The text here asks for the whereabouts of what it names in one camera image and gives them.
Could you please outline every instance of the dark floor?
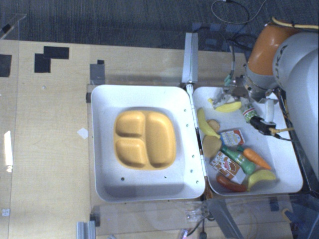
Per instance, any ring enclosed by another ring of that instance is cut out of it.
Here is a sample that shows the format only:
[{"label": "dark floor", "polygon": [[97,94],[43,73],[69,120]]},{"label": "dark floor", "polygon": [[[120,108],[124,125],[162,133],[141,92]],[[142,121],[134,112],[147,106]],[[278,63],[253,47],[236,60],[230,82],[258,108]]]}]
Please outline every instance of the dark floor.
[{"label": "dark floor", "polygon": [[[184,48],[185,32],[204,26],[199,46],[206,50],[226,50],[223,36],[231,38],[238,30],[247,35],[237,41],[251,47],[271,16],[318,25],[319,0],[268,0],[253,21],[240,26],[217,19],[211,12],[214,1],[0,0],[0,25],[15,13],[26,13],[20,24],[21,40],[177,49]],[[252,18],[264,0],[234,1]],[[218,2],[214,11],[228,21],[248,17],[235,3]]]}]

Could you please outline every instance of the green bottle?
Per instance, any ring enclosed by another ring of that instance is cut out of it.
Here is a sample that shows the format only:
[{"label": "green bottle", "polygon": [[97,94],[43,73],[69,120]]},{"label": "green bottle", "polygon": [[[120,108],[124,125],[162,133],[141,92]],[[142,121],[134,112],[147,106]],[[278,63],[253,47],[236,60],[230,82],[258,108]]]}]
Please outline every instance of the green bottle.
[{"label": "green bottle", "polygon": [[225,145],[222,146],[221,151],[239,164],[246,174],[251,175],[255,171],[256,165],[240,154],[240,152],[231,150]]}]

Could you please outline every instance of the red sausage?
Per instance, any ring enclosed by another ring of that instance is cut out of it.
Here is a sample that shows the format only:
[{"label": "red sausage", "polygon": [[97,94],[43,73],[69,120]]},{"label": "red sausage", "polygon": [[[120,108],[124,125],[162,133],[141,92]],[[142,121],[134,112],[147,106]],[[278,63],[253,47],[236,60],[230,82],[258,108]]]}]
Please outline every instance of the red sausage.
[{"label": "red sausage", "polygon": [[223,176],[221,174],[218,174],[216,176],[216,180],[220,185],[222,185],[223,187],[225,187],[226,189],[229,189],[231,191],[235,191],[235,192],[247,191],[247,188],[245,185],[231,182],[230,180],[228,180],[225,176]]}]

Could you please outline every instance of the white sticker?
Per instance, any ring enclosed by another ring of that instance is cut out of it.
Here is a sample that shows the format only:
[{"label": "white sticker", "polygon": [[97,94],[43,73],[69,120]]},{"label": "white sticker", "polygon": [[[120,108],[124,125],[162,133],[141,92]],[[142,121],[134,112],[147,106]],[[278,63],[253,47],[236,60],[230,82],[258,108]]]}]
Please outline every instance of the white sticker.
[{"label": "white sticker", "polygon": [[81,128],[80,130],[77,131],[77,133],[83,138],[86,139],[89,136],[89,132],[88,130],[86,130],[85,128]]},{"label": "white sticker", "polygon": [[2,209],[2,216],[4,217],[10,216],[10,209]]}]

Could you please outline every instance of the small box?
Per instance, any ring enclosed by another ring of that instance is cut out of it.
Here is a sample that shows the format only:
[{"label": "small box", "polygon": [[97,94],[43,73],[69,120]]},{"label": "small box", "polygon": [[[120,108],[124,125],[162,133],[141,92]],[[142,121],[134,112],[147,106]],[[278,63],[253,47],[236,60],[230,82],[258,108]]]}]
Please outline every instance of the small box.
[{"label": "small box", "polygon": [[242,184],[246,177],[243,169],[221,151],[217,153],[210,165],[218,172],[223,174],[226,178],[235,183]]},{"label": "small box", "polygon": [[220,136],[223,144],[228,147],[243,145],[245,143],[243,134],[241,133],[240,129],[222,132],[220,133]]}]

